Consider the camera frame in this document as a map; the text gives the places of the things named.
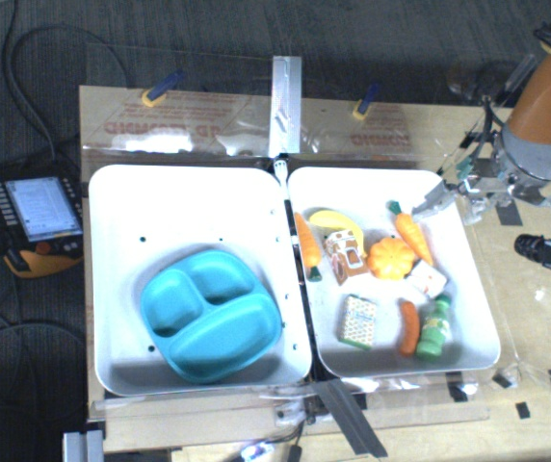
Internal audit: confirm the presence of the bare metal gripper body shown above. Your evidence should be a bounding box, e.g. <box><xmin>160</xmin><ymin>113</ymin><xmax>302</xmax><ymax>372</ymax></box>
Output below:
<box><xmin>457</xmin><ymin>160</ymin><xmax>551</xmax><ymax>207</ymax></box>

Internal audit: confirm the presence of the orange carrot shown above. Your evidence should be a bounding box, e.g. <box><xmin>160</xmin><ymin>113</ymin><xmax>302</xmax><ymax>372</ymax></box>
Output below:
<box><xmin>293</xmin><ymin>211</ymin><xmax>325</xmax><ymax>284</ymax></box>
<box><xmin>386</xmin><ymin>199</ymin><xmax>436</xmax><ymax>268</ymax></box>

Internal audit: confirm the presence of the orange pumpkin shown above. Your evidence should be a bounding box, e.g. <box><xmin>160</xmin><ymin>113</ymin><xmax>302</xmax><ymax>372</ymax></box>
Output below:
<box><xmin>365</xmin><ymin>236</ymin><xmax>418</xmax><ymax>282</ymax></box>

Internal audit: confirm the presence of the white and orange carton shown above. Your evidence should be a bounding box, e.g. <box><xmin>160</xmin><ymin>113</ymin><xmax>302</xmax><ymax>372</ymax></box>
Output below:
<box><xmin>405</xmin><ymin>258</ymin><xmax>449</xmax><ymax>300</ymax></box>

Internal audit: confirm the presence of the yellow banana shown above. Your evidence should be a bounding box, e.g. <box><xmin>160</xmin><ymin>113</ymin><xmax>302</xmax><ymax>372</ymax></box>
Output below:
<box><xmin>307</xmin><ymin>208</ymin><xmax>366</xmax><ymax>259</ymax></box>

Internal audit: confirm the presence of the brown and white carton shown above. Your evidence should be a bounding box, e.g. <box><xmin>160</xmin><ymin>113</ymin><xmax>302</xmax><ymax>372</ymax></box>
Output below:
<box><xmin>323</xmin><ymin>229</ymin><xmax>370</xmax><ymax>287</ymax></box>

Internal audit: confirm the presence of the white plastic tray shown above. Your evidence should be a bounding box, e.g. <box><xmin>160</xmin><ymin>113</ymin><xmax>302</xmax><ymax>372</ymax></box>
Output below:
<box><xmin>286</xmin><ymin>166</ymin><xmax>503</xmax><ymax>380</ymax></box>
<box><xmin>87</xmin><ymin>163</ymin><xmax>314</xmax><ymax>398</ymax></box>

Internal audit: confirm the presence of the green bottle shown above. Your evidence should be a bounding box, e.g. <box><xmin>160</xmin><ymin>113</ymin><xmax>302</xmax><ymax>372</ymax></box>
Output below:
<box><xmin>415</xmin><ymin>293</ymin><xmax>454</xmax><ymax>362</ymax></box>

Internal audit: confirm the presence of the orange sausage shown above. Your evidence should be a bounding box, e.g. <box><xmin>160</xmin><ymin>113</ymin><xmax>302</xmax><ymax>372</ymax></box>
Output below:
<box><xmin>397</xmin><ymin>299</ymin><xmax>422</xmax><ymax>358</ymax></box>

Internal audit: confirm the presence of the yellow and green patterned carton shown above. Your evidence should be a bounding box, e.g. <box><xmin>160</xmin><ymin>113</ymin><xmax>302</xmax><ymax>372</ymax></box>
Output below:
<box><xmin>336</xmin><ymin>294</ymin><xmax>379</xmax><ymax>352</ymax></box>

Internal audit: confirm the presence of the blue divided plate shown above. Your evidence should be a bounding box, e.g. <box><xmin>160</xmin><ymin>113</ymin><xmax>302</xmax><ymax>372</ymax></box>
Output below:
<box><xmin>139</xmin><ymin>248</ymin><xmax>284</xmax><ymax>385</ymax></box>

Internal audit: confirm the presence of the brown cardboard board red print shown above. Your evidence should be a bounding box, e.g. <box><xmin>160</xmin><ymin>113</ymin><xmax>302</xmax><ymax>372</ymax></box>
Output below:
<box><xmin>78</xmin><ymin>84</ymin><xmax>520</xmax><ymax>452</ymax></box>

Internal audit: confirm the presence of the black cylinder on white bracket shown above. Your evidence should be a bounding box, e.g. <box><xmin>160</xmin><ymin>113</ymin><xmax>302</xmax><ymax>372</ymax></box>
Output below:
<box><xmin>513</xmin><ymin>194</ymin><xmax>551</xmax><ymax>273</ymax></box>

